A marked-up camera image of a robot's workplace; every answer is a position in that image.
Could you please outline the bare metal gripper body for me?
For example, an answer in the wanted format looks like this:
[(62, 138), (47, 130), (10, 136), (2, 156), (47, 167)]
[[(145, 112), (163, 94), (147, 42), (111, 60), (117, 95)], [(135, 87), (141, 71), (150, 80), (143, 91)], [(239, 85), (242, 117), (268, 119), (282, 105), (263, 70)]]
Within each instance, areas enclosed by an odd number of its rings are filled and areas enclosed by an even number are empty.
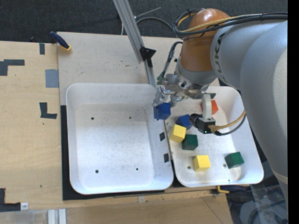
[(204, 94), (209, 94), (211, 98), (216, 96), (216, 93), (208, 92), (208, 84), (194, 84), (184, 76), (175, 74), (166, 74), (161, 79), (162, 93), (165, 95), (183, 96), (192, 99), (202, 99)]

